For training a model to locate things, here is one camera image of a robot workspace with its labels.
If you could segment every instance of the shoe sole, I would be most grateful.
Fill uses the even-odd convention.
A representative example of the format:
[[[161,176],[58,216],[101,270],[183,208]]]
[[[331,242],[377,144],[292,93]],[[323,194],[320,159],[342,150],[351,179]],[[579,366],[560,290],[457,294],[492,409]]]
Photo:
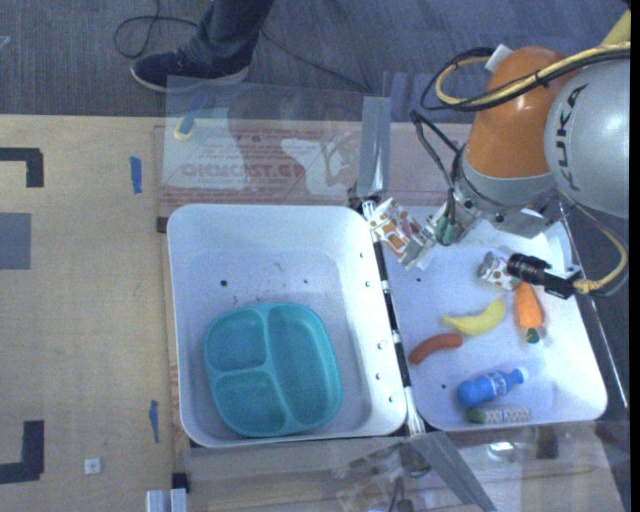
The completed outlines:
[[[241,69],[240,71],[238,71],[237,73],[234,73],[233,75],[225,75],[225,76],[221,76],[220,78],[211,78],[211,79],[206,79],[206,78],[197,79],[197,80],[193,79],[194,80],[193,85],[187,85],[179,88],[176,88],[176,87],[169,88],[169,87],[162,87],[161,85],[157,85],[151,82],[147,82],[146,80],[143,80],[138,75],[136,75],[136,72],[133,69],[133,67],[129,69],[131,71],[131,74],[133,75],[133,78],[136,80],[136,82],[145,86],[147,89],[151,89],[152,91],[156,91],[156,92],[162,92],[164,94],[180,94],[185,92],[191,92],[194,89],[207,86],[207,85],[233,85],[233,84],[242,82],[249,74],[249,67],[247,66],[246,68]]]

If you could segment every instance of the blue sneaker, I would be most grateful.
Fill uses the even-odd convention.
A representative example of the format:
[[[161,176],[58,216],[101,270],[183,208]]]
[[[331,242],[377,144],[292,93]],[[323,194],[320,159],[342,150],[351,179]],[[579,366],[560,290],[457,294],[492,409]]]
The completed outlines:
[[[139,83],[157,92],[187,92],[202,85],[202,80],[229,85],[244,80],[249,72],[249,63],[234,62],[218,70],[196,62],[182,50],[158,53],[144,57],[131,66],[131,74]],[[169,77],[195,78],[200,80],[171,80]]]

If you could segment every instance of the sausage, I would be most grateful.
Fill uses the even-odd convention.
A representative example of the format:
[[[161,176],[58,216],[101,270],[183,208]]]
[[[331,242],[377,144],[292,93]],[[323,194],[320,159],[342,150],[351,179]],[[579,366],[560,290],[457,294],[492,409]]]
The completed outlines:
[[[428,355],[442,348],[458,348],[462,345],[462,334],[457,332],[436,334],[421,341],[409,354],[411,364],[420,364]]]

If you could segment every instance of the gray floor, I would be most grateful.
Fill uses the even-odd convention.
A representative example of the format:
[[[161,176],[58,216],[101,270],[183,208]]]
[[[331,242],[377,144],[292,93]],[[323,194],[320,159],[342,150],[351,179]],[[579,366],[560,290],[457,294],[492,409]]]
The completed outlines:
[[[113,41],[122,21],[153,14],[152,0],[0,0],[0,4],[0,36],[11,38],[0,50],[0,113],[165,114],[164,96],[132,80],[131,60],[118,53]],[[161,14],[197,21],[207,5],[208,0],[161,0]],[[428,77],[457,53],[475,46],[536,44],[576,53],[597,45],[626,8],[620,0],[276,0],[248,80],[381,94],[385,76]],[[118,40],[121,48],[136,52],[147,25],[127,25]],[[185,25],[158,22],[146,53],[174,49],[192,33]],[[485,80],[471,73],[461,86],[478,92]],[[451,112],[432,119],[472,120]],[[628,222],[604,220],[628,239]],[[576,217],[574,224],[586,270],[601,275],[615,262],[614,249],[584,220]],[[604,419],[629,417],[625,404],[629,397],[628,296],[625,285],[613,298],[598,300],[604,331],[595,324],[589,326],[599,340],[595,349],[613,390]],[[623,392],[616,394],[618,384]]]

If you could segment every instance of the white tray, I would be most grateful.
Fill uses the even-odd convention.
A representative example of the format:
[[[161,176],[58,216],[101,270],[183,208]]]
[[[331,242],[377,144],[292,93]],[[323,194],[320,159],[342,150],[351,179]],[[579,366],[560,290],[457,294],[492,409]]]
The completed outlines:
[[[388,435],[404,399],[369,228],[343,207],[188,205],[167,226],[180,415],[196,443],[223,448],[276,441]],[[221,421],[203,361],[209,323],[231,309],[292,301],[315,311],[333,343],[343,401],[329,423],[300,435],[242,438]]]
[[[417,219],[426,216],[413,210],[411,213]],[[544,311],[544,336],[539,343],[529,344],[517,327],[513,292],[476,276],[490,250],[533,255],[551,263],[554,269],[564,268],[568,245],[567,233],[559,223],[527,240],[481,222],[459,244],[434,248],[424,270],[408,271],[386,251],[407,355],[425,338],[454,332],[442,323],[444,314],[474,314],[497,297],[502,297],[507,307],[505,318],[490,332],[465,336],[460,348],[434,352],[420,365],[409,364],[416,407],[430,425],[445,431],[495,428],[470,423],[456,399],[456,389],[464,380],[515,367],[525,368],[529,380],[485,405],[528,407],[532,418],[528,424],[586,421],[602,415],[607,393],[575,297],[563,300],[535,287]]]

